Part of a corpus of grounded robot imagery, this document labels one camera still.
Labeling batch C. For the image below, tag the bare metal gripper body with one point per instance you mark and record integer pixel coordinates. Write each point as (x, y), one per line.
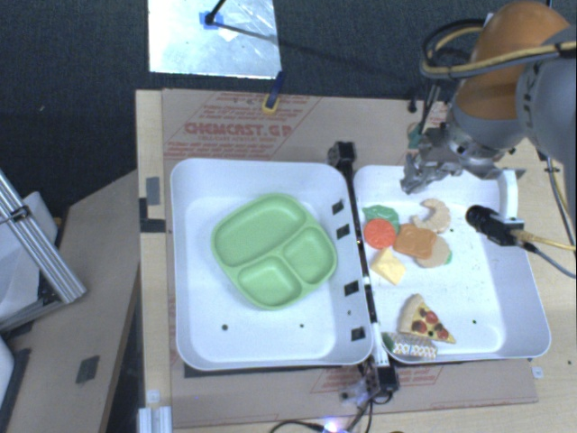
(469, 157)

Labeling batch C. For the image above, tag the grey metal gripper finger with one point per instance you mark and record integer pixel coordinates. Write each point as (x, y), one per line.
(411, 176)
(432, 175)

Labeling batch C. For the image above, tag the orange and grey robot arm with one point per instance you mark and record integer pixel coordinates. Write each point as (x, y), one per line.
(496, 75)

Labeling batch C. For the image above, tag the beige croissant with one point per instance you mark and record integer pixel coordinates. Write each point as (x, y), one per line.
(439, 218)

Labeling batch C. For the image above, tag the green lettuce leaf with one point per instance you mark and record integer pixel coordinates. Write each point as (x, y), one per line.
(383, 214)

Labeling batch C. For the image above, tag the orange tomato slice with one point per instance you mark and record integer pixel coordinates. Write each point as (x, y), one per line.
(379, 233)

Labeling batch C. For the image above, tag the orange toast slice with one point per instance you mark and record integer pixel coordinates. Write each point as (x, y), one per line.
(415, 242)

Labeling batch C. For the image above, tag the beige round sandwich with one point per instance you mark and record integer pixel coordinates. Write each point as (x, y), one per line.
(438, 257)

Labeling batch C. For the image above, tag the thin black and white rod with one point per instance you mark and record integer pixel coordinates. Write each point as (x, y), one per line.
(360, 246)

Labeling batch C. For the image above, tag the yellow cheese wedge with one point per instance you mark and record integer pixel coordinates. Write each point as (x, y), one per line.
(387, 266)

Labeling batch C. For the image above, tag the white plastic tray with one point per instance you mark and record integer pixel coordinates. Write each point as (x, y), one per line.
(496, 296)
(203, 323)

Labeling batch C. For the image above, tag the pizza slice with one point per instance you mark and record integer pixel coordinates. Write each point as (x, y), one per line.
(421, 318)

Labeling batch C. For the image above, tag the green divided plate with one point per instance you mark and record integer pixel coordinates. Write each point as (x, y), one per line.
(266, 242)

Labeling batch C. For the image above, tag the patterned snack packet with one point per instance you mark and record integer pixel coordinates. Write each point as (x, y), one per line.
(412, 349)

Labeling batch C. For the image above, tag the brown cardboard board, red print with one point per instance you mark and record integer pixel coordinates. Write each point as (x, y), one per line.
(234, 129)

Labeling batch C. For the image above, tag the black cylinder on white bracket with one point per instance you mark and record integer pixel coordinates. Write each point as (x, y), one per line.
(489, 223)

